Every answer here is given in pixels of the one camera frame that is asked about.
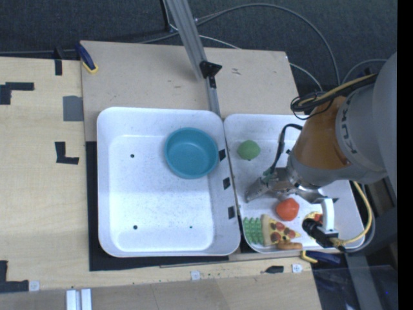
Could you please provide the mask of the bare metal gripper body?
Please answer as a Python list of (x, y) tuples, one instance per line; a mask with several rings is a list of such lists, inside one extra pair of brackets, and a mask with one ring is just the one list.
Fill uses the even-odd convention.
[(321, 203), (323, 195), (320, 187), (304, 181), (296, 171), (287, 167), (276, 168), (267, 181), (268, 188), (273, 192), (295, 194), (309, 203)]

